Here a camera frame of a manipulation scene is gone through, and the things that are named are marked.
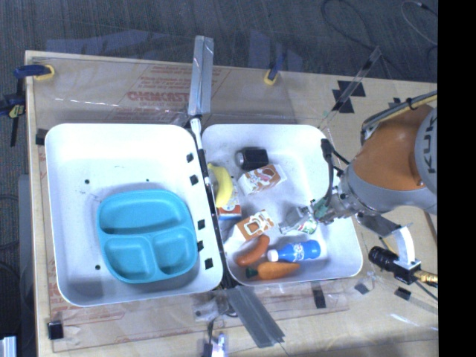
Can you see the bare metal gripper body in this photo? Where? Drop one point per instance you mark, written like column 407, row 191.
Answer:
column 336, row 206

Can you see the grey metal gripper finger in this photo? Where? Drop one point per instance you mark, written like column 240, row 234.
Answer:
column 289, row 227
column 299, row 213

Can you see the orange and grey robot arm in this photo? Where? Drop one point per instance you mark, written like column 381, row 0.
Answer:
column 390, row 151

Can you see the green and white can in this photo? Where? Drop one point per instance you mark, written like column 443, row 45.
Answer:
column 309, row 227

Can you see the blue and white bottle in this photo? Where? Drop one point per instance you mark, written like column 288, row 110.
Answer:
column 297, row 251

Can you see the red sausage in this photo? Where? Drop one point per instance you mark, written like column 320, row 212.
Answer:
column 253, row 251

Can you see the orange carrot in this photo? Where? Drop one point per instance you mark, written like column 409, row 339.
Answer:
column 277, row 270

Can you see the white and brown carton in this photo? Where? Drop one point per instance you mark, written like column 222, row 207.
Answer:
column 260, row 179

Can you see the white plastic tray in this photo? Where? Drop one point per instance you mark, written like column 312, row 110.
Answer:
column 305, row 154
column 74, row 214

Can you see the black can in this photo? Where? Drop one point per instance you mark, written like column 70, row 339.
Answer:
column 254, row 158

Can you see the yellow banana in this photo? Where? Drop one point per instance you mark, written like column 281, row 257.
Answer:
column 223, row 186

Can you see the blue divided plate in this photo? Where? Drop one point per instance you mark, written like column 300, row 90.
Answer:
column 147, row 236

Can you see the brown cardboard board red print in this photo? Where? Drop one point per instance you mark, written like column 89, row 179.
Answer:
column 163, row 84

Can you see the black cylinder on white bracket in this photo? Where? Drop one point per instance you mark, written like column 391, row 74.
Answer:
column 394, row 260

